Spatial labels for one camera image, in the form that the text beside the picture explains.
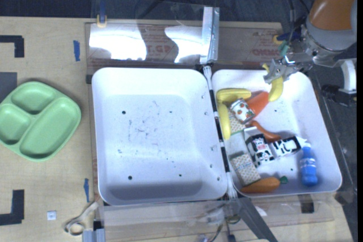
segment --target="wooden table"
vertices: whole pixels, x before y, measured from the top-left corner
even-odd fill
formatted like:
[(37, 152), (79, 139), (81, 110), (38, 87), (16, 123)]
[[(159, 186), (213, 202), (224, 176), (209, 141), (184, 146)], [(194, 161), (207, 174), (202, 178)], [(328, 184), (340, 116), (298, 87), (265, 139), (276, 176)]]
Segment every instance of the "wooden table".
[[(90, 181), (90, 200), (94, 199), (92, 181), (96, 173), (92, 170), (90, 85), (85, 82), (85, 23), (89, 21), (0, 18), (1, 35), (21, 35), (25, 41), (24, 58), (14, 58), (14, 44), (0, 43), (0, 71), (16, 72), (18, 85), (38, 80), (53, 86), (77, 102), (82, 111), (81, 123), (74, 135), (48, 161), (31, 162), (0, 146), (0, 214), (11, 211), (13, 190), (25, 192), (24, 219), (21, 224), (0, 226), (1, 241), (82, 241), (81, 236), (66, 233), (64, 225), (89, 205), (83, 188), (85, 179)], [(74, 41), (79, 42), (79, 61), (74, 55)], [(295, 222), (283, 226), (272, 216), (264, 218), (279, 241), (352, 241), (342, 208), (331, 197), (328, 197), (328, 218), (321, 219), (320, 223)], [(47, 211), (56, 211), (57, 218), (47, 220)], [(84, 221), (86, 228), (92, 227), (92, 221), (93, 215), (90, 215)], [(233, 229), (239, 241), (256, 239), (246, 225)], [(196, 241), (196, 236), (157, 241)], [(226, 235), (220, 234), (215, 241), (226, 241)]]

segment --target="blue plastic bottle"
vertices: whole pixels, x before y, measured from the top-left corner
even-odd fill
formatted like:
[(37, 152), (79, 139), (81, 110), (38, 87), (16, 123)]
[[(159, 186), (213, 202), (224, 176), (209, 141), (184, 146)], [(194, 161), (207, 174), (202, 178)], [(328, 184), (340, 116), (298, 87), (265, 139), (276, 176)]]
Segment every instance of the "blue plastic bottle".
[(314, 186), (318, 183), (316, 176), (316, 163), (310, 146), (302, 147), (303, 156), (300, 160), (301, 182), (306, 186)]

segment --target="green plate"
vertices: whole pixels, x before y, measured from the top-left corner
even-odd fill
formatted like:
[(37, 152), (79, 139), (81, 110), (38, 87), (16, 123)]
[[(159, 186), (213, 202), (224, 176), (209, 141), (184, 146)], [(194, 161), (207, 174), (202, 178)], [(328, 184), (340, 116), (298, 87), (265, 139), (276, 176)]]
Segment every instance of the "green plate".
[(0, 103), (0, 143), (26, 159), (48, 160), (80, 121), (81, 110), (71, 98), (44, 83), (27, 82)]

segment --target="banana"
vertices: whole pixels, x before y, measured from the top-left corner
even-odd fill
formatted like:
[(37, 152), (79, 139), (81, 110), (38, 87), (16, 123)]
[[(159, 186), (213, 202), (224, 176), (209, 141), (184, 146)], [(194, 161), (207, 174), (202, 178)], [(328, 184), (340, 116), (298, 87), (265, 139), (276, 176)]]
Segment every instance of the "banana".
[(229, 121), (228, 108), (222, 103), (217, 104), (218, 115), (220, 116), (220, 125), (222, 135), (225, 140), (231, 137), (231, 124)]
[(244, 98), (246, 100), (251, 97), (251, 95), (252, 93), (248, 89), (221, 89), (217, 92), (217, 103), (229, 105), (239, 98)]
[[(269, 68), (266, 63), (262, 65), (262, 67), (269, 73)], [(273, 102), (280, 98), (282, 92), (284, 90), (284, 79), (279, 77), (271, 82), (271, 90), (268, 94), (268, 101)]]

